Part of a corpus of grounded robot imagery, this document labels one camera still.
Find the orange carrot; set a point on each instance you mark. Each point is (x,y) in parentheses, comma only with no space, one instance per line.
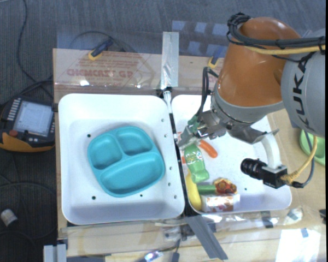
(210,149)

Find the black cylinder on white bracket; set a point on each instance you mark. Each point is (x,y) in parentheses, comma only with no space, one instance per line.
(265,172)

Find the white and orange carton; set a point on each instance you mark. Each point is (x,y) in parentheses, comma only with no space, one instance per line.
(220,203)

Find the white plastic tray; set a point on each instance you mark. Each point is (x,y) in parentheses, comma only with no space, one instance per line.
(248,198)
(79,201)

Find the yellow banana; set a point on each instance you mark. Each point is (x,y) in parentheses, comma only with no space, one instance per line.
(194,195)

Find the green plastic bottle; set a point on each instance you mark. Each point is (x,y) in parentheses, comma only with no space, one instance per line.
(196,165)

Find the blue divided plate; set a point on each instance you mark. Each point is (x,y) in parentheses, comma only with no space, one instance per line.
(125,162)

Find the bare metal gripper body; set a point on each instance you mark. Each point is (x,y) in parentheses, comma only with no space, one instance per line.
(214,124)

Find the brown cardboard board red print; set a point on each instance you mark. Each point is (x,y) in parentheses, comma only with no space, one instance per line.
(104,72)

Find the pizza slice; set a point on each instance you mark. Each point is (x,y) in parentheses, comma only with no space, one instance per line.
(225,186)

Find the green divided plate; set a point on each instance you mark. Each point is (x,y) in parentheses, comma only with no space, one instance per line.
(318,151)

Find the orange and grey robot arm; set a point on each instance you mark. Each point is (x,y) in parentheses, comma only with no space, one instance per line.
(248,72)

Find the green cylinder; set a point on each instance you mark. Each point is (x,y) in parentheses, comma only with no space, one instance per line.
(206,189)

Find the small grey can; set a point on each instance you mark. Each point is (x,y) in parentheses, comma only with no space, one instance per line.
(8,217)

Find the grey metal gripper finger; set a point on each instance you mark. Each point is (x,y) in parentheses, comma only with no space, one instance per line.
(185,136)
(201,132)

